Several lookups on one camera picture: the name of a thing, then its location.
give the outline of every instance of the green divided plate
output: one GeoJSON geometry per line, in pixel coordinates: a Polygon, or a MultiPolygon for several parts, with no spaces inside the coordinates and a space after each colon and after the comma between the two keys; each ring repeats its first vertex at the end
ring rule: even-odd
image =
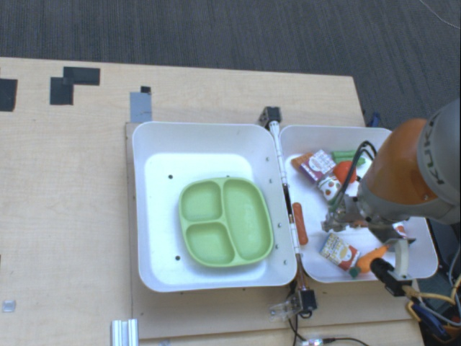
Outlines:
{"type": "Polygon", "coordinates": [[[247,179],[213,178],[186,186],[179,217],[189,253],[208,267],[258,262],[274,245],[264,197],[247,179]]]}

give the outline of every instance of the food box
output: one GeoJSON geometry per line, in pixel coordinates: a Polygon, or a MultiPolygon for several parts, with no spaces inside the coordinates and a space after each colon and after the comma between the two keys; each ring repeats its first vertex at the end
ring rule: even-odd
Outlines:
{"type": "MultiPolygon", "coordinates": [[[[382,128],[289,125],[280,132],[282,155],[278,156],[272,134],[259,125],[162,122],[139,125],[133,134],[133,156],[140,278],[148,288],[158,292],[289,283],[297,269],[296,243],[282,188],[277,160],[280,157],[291,202],[303,206],[309,242],[300,247],[300,253],[307,274],[324,283],[376,280],[372,273],[354,279],[319,254],[328,236],[321,228],[327,202],[290,161],[319,149],[327,153],[354,150],[364,140],[379,148],[389,133],[382,128]],[[184,188],[197,181],[226,178],[247,180],[261,192],[272,226],[272,236],[265,239],[272,238],[272,242],[267,244],[269,252],[261,251],[261,257],[255,260],[236,265],[204,265],[187,248],[180,196],[184,188]]],[[[363,175],[369,165],[367,162],[357,168],[358,175],[363,175]]],[[[354,195],[357,185],[351,184],[347,192],[354,195]]],[[[423,218],[412,218],[404,225],[408,236],[416,238],[409,250],[410,275],[430,277],[437,270],[437,255],[427,224],[423,218]]],[[[221,226],[213,226],[210,229],[213,233],[215,227],[221,226]]],[[[216,232],[222,236],[220,229],[216,232]]],[[[368,229],[347,229],[337,234],[363,253],[381,245],[368,229]]],[[[391,264],[395,262],[392,252],[384,259],[391,264]]]]}

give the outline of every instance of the orange carrot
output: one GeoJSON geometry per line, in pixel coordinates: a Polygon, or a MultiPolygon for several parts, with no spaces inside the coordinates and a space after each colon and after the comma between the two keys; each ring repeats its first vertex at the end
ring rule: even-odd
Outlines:
{"type": "Polygon", "coordinates": [[[384,245],[366,253],[357,260],[355,267],[349,269],[349,274],[355,278],[360,273],[368,273],[372,261],[378,257],[383,257],[388,250],[389,245],[384,245]]]}

